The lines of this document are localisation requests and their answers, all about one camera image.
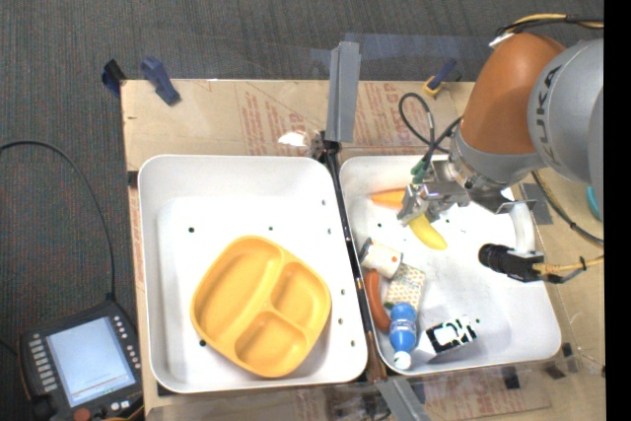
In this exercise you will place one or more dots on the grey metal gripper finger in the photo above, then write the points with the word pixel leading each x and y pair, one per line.
pixel 406 211
pixel 436 212

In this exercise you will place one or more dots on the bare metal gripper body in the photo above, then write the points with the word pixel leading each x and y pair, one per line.
pixel 446 192

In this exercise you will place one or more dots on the yellow banana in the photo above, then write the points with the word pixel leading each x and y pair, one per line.
pixel 431 235

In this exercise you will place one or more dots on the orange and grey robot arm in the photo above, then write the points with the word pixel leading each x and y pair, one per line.
pixel 512 113

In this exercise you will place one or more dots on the orange carrot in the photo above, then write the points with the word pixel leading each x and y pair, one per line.
pixel 389 197

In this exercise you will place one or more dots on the white can with orange dot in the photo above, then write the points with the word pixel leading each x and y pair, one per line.
pixel 382 258

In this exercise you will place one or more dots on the pale packet with orange print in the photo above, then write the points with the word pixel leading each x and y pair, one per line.
pixel 406 286

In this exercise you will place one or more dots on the orange-brown sausage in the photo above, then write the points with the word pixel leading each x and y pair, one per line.
pixel 375 301

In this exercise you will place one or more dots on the white plastic tray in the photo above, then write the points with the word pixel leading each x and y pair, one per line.
pixel 473 301
pixel 256 192

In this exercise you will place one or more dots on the blue bottle with white cap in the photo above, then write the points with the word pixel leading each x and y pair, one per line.
pixel 403 330

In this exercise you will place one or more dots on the white carton with black pattern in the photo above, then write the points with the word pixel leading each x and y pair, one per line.
pixel 451 337

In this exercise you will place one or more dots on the yellow divided plate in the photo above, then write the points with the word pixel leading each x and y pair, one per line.
pixel 256 305

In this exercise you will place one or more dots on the brown cardboard board red print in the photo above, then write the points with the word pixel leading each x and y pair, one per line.
pixel 222 118

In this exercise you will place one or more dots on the black cylinder on white bracket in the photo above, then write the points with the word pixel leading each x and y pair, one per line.
pixel 508 261

